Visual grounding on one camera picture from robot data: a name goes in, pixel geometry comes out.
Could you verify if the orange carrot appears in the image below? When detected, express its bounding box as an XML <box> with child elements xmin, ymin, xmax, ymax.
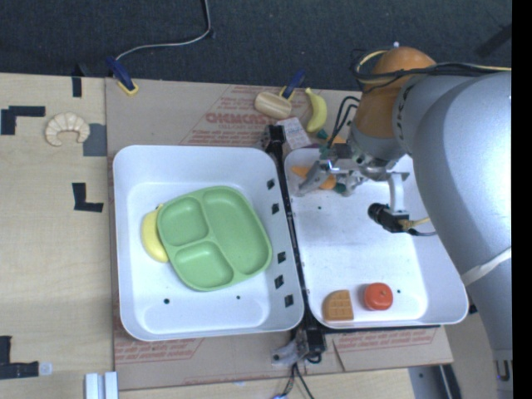
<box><xmin>290</xmin><ymin>164</ymin><xmax>337</xmax><ymax>191</ymax></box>

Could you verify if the green divided plate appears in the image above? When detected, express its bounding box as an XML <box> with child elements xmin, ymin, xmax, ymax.
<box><xmin>155</xmin><ymin>185</ymin><xmax>273</xmax><ymax>293</ymax></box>

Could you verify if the beige toy bread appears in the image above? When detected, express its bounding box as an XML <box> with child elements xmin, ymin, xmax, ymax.
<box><xmin>254</xmin><ymin>91</ymin><xmax>293</xmax><ymax>121</ymax></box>

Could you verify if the brown toy waffle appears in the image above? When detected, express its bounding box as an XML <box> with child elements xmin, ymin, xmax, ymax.
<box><xmin>321</xmin><ymin>289</ymin><xmax>356</xmax><ymax>323</ymax></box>

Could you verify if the white carton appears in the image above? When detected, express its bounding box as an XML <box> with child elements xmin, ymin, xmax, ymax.
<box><xmin>275</xmin><ymin>116</ymin><xmax>313</xmax><ymax>150</ymax></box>

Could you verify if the orange toy tomato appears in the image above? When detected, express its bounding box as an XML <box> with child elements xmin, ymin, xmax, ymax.
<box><xmin>362</xmin><ymin>282</ymin><xmax>395</xmax><ymax>312</ymax></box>

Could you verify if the black block with wires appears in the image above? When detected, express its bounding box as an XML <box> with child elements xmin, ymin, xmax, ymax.
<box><xmin>271</xmin><ymin>326</ymin><xmax>328</xmax><ymax>367</ymax></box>
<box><xmin>262</xmin><ymin>124</ymin><xmax>288</xmax><ymax>154</ymax></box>

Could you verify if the beige toy croissant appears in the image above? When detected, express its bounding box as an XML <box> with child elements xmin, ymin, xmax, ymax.
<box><xmin>44</xmin><ymin>111</ymin><xmax>91</xmax><ymax>147</ymax></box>

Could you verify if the thin black rod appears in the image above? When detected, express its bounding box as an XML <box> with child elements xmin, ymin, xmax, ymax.
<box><xmin>272</xmin><ymin>147</ymin><xmax>312</xmax><ymax>328</ymax></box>

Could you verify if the yellow banana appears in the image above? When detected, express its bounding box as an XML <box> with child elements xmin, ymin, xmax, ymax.
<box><xmin>140</xmin><ymin>204</ymin><xmax>170</xmax><ymax>264</ymax></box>
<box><xmin>304</xmin><ymin>87</ymin><xmax>328</xmax><ymax>134</ymax></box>

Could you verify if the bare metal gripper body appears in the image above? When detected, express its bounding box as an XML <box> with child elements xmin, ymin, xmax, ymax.
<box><xmin>318</xmin><ymin>143</ymin><xmax>403</xmax><ymax>183</ymax></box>

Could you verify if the black cylinder on white bracket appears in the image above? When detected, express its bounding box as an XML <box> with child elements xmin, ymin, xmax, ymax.
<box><xmin>367</xmin><ymin>171</ymin><xmax>411</xmax><ymax>234</ymax></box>

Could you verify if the brown cardboard board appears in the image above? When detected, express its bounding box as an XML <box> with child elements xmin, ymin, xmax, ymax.
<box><xmin>104</xmin><ymin>76</ymin><xmax>455</xmax><ymax>391</ymax></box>

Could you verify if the white plastic tray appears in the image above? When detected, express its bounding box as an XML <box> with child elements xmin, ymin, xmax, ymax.
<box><xmin>111</xmin><ymin>144</ymin><xmax>306</xmax><ymax>342</ymax></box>
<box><xmin>283</xmin><ymin>145</ymin><xmax>470</xmax><ymax>330</ymax></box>

